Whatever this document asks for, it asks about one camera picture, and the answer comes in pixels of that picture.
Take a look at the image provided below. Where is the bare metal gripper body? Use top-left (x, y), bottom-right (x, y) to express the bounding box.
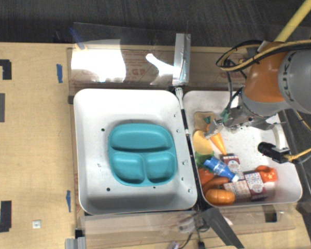
top-left (222, 104), bottom-right (276, 131)

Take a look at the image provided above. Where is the orange carrot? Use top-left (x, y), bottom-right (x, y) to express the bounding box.
top-left (203, 116), bottom-right (228, 156)

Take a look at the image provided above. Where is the tan biscuit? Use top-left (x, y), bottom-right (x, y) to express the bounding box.
top-left (193, 111), bottom-right (217, 132)

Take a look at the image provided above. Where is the yellow toy fruit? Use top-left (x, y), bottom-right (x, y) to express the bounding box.
top-left (192, 130), bottom-right (214, 156)

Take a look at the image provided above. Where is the white plastic tray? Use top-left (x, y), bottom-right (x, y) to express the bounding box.
top-left (73, 88), bottom-right (199, 216)
top-left (182, 90), bottom-right (303, 209)

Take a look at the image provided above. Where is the green toy vegetable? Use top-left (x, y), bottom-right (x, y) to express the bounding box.
top-left (194, 151), bottom-right (215, 167)

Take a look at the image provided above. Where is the red and white carton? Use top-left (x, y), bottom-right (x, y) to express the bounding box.
top-left (222, 179), bottom-right (252, 201)
top-left (221, 154), bottom-right (246, 181)
top-left (244, 171), bottom-right (268, 201)

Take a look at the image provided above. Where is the blue bottle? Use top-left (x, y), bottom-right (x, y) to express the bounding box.
top-left (203, 156), bottom-right (240, 183)

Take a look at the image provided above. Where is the red toy fruit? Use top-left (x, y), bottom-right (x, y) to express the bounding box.
top-left (197, 165), bottom-right (215, 187)

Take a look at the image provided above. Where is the brown sausage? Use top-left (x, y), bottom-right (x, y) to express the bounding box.
top-left (202, 176), bottom-right (230, 195)

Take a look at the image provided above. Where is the orange cup with star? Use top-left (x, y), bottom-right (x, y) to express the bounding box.
top-left (255, 165), bottom-right (278, 184)

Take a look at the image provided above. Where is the orange bread roll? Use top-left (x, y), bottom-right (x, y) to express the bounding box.
top-left (205, 188), bottom-right (236, 206)

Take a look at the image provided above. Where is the blue divided plate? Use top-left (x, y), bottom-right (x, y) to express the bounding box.
top-left (107, 123), bottom-right (178, 187)

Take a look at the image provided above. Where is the black cylinder on white bracket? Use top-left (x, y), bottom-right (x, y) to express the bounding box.
top-left (257, 124), bottom-right (292, 164)

